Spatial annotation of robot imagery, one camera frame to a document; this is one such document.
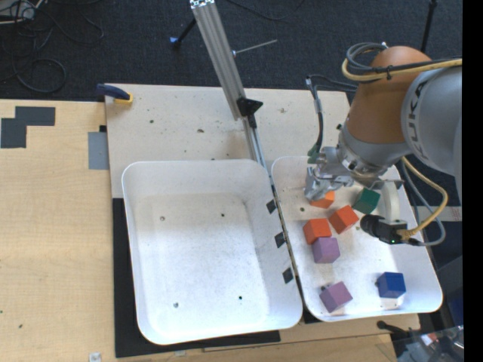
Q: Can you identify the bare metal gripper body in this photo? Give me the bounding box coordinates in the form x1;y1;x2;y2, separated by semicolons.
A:
307;146;388;188

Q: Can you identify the orange cube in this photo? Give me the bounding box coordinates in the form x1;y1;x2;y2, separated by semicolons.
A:
309;190;337;210
302;217;334;246
328;204;361;235

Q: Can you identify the green cube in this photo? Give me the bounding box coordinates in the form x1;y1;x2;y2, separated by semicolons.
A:
352;187;382;216

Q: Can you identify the purple cube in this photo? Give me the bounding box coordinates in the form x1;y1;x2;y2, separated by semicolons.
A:
311;236;341;265
318;281;354;314

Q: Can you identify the white plastic tray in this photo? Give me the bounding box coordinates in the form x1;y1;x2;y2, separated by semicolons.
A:
270;155;444;323
121;158;304;346

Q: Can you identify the blue cube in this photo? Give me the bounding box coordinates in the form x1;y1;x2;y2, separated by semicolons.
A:
376;271;408;299

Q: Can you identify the pale wooden board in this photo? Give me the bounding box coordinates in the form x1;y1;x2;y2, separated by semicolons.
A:
104;83;422;351

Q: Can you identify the black cylinder on white bracket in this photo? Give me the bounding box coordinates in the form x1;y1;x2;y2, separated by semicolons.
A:
359;179;411;246

